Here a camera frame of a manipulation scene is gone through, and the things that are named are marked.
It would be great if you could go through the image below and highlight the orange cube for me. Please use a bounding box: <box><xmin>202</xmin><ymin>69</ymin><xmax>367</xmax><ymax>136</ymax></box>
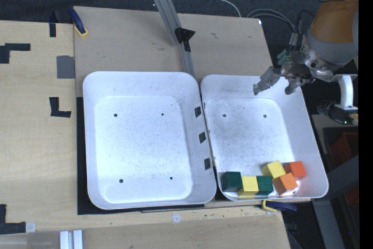
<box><xmin>272</xmin><ymin>172</ymin><xmax>299</xmax><ymax>197</ymax></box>
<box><xmin>283</xmin><ymin>160</ymin><xmax>308</xmax><ymax>180</ymax></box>

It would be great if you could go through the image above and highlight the white plastic tray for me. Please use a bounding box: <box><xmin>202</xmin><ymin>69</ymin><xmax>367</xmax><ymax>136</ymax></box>
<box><xmin>199</xmin><ymin>73</ymin><xmax>330</xmax><ymax>202</ymax></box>
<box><xmin>82</xmin><ymin>71</ymin><xmax>218</xmax><ymax>211</ymax></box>

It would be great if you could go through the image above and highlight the yellow cube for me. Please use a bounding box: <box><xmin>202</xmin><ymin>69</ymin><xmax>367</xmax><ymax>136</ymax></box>
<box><xmin>260</xmin><ymin>160</ymin><xmax>287</xmax><ymax>180</ymax></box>
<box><xmin>237</xmin><ymin>176</ymin><xmax>260</xmax><ymax>199</ymax></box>

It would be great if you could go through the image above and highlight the black cylinder on white bracket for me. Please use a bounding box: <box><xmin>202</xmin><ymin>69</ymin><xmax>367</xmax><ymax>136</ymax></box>
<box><xmin>316</xmin><ymin>73</ymin><xmax>359</xmax><ymax>126</ymax></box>

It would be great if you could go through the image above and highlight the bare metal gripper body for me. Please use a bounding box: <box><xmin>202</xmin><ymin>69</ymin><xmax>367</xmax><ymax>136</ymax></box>
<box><xmin>280</xmin><ymin>45</ymin><xmax>344</xmax><ymax>86</ymax></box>

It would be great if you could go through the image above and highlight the green cube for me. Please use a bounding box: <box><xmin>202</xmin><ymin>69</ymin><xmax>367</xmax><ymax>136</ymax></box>
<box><xmin>256</xmin><ymin>175</ymin><xmax>275</xmax><ymax>197</ymax></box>
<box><xmin>220</xmin><ymin>171</ymin><xmax>244</xmax><ymax>193</ymax></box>

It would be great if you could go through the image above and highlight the pale wood board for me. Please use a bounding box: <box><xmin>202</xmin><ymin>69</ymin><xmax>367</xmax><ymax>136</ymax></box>
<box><xmin>72</xmin><ymin>5</ymin><xmax>312</xmax><ymax>209</ymax></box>

